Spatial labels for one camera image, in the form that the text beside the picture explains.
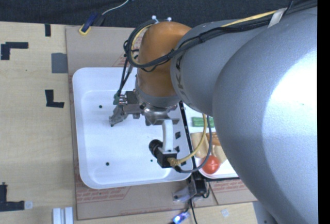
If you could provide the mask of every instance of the toy tomato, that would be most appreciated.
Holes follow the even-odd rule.
[[[207,174],[214,174],[220,168],[220,161],[213,155],[210,155],[206,164],[202,167]]]

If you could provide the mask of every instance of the wooden table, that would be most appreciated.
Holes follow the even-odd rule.
[[[0,223],[52,223],[52,209],[73,207],[75,184],[68,74],[52,73],[52,53],[66,53],[65,26],[0,22],[0,44],[28,42],[0,60],[0,182],[7,201],[32,201],[33,209],[0,212]],[[46,107],[45,90],[64,108]],[[229,215],[221,213],[226,209]],[[75,223],[170,223],[179,212],[111,217]],[[252,203],[195,209],[199,224],[255,224]],[[194,223],[193,218],[184,223]]]

